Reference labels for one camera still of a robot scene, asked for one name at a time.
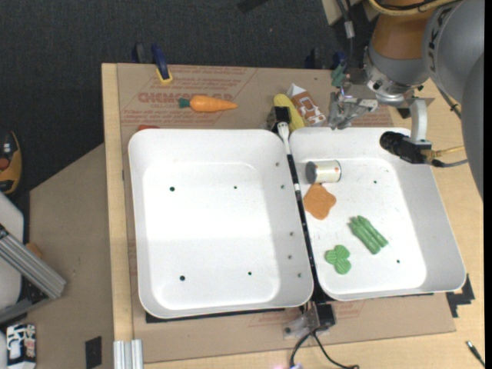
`toy carrot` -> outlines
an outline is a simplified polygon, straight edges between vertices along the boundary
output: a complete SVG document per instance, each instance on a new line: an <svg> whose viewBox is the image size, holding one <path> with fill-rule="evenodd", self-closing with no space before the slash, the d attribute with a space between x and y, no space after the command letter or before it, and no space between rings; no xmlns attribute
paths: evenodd
<svg viewBox="0 0 492 369"><path fill-rule="evenodd" d="M191 100L179 99L179 108L192 107L196 112L216 112L237 108L234 102L207 95L194 95Z"/></svg>

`small food box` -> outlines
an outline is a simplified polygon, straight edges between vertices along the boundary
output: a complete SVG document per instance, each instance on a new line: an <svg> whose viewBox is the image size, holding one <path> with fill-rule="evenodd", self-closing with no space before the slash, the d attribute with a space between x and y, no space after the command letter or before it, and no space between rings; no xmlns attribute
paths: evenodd
<svg viewBox="0 0 492 369"><path fill-rule="evenodd" d="M314 284L340 301L460 288L464 265L431 168L381 148L385 131L301 128L290 136L303 196L311 186L309 162L341 166L339 181L322 184L336 198L329 215L320 220L305 212L307 241L277 135L135 133L128 155L145 310L172 319L298 307L311 299ZM376 254L349 227L358 215L387 239ZM325 259L341 245L350 253L345 274Z"/></svg>
<svg viewBox="0 0 492 369"><path fill-rule="evenodd" d="M7 327L7 368L34 369L36 367L36 327L15 324Z"/></svg>

